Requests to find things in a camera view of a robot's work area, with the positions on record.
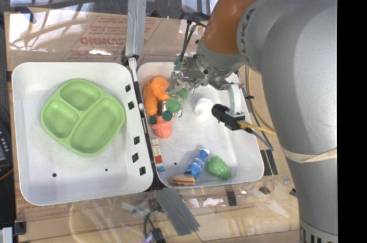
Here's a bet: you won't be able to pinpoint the toy sandwich slice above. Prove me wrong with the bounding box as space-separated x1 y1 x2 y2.
171 174 196 187

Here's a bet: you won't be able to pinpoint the thin black and white rod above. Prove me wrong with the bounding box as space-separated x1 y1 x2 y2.
127 56 162 171

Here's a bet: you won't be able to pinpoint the orange lumpy toy food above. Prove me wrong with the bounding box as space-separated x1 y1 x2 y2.
150 76 171 101

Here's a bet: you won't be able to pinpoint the pink lumpy toy food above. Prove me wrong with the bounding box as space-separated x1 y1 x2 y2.
151 115 174 139

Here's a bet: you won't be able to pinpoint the blue bottle with white cap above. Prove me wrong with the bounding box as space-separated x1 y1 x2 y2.
183 147 210 179

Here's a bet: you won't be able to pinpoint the green divided plate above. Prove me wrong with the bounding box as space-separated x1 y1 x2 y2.
40 78 127 158

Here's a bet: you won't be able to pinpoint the white plastic tray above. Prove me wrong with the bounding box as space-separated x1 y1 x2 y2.
11 61 154 206
136 61 265 189

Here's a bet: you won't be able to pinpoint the black block with thin wires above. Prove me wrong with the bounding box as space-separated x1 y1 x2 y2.
151 228 166 243

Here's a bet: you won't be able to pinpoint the brown cardboard board red print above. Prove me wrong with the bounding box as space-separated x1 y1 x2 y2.
3 6 300 243

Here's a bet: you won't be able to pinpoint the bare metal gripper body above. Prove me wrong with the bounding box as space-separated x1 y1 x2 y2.
180 56 240 91

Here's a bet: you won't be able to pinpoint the white red and blue packet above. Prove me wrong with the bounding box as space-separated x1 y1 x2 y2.
150 137 166 173

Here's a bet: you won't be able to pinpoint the small white bottle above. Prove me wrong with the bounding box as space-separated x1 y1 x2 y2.
194 97 214 117

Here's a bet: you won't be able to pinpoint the black cylinder on white bracket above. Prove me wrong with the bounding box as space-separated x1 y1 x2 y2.
211 84 246 131

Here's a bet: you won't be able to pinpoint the orange carrot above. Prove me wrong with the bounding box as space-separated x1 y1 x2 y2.
143 80 159 117

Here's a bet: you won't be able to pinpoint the clear bottle with green cap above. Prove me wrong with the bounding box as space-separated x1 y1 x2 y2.
161 88 189 122

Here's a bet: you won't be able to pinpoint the green grapes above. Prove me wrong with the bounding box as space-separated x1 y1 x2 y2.
206 155 233 181

